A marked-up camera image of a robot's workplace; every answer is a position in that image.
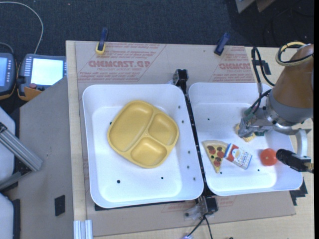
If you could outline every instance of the screen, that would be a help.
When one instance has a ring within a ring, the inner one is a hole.
[[[6,62],[7,58],[0,58],[0,87],[5,85]]]
[[[34,58],[31,83],[53,85],[63,77],[63,61],[55,59]]]

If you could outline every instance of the toy pizza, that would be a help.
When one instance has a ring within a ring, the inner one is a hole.
[[[218,140],[210,140],[204,141],[203,145],[215,172],[218,173],[228,144]]]

